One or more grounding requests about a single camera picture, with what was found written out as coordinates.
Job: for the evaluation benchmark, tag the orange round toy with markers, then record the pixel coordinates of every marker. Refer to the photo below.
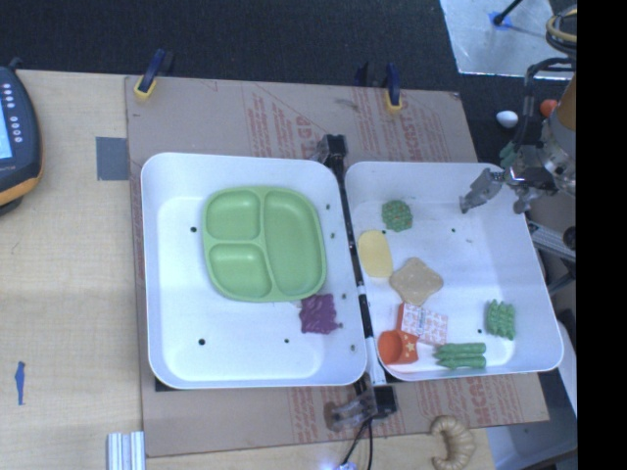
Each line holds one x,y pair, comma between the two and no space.
548,107

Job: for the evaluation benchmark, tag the thin black and white rod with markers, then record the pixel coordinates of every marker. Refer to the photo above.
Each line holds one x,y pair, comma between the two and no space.
350,235

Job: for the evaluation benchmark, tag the tan croissant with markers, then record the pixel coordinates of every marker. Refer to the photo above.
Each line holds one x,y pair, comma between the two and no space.
458,441

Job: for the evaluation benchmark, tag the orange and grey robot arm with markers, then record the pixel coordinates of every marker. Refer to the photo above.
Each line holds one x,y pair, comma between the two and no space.
565,115

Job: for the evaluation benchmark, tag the tan biscuit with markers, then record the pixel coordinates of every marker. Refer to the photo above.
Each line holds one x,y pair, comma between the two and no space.
416,281

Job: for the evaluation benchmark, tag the green grapes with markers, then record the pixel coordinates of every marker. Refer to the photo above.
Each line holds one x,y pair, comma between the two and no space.
500,318

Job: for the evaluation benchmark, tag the white plastic tray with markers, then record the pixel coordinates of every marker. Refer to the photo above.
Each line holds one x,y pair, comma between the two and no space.
235,345
490,262

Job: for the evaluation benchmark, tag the purple grapes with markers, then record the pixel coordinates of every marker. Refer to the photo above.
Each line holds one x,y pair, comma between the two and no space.
319,314

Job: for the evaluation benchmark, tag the white egg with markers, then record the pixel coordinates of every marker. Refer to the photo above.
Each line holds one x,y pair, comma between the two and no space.
507,118

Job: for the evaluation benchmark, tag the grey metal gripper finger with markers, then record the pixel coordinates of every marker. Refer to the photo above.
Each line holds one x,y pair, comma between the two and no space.
482,189
525,201

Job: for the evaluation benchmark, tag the white and orange packet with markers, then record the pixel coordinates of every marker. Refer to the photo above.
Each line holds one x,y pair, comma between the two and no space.
426,323

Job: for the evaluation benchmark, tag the green round toy red dots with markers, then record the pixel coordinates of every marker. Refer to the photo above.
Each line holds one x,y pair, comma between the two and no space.
397,216

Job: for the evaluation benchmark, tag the black cylinder on white bracket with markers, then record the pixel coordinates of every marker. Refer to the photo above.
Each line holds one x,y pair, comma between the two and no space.
530,115

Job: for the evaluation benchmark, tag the green divided plate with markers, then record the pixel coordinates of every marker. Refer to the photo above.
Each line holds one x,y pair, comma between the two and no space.
289,243

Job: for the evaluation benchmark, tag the brown cardboard board red print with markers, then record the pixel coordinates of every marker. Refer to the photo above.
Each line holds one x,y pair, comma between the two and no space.
206,115

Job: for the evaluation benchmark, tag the green beans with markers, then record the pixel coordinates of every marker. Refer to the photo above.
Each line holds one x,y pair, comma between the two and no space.
460,355

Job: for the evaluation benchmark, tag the yellow oval toy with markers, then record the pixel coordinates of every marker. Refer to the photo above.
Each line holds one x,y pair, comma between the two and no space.
374,253

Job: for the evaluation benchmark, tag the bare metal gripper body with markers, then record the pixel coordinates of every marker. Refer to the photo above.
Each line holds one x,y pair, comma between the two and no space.
548,172

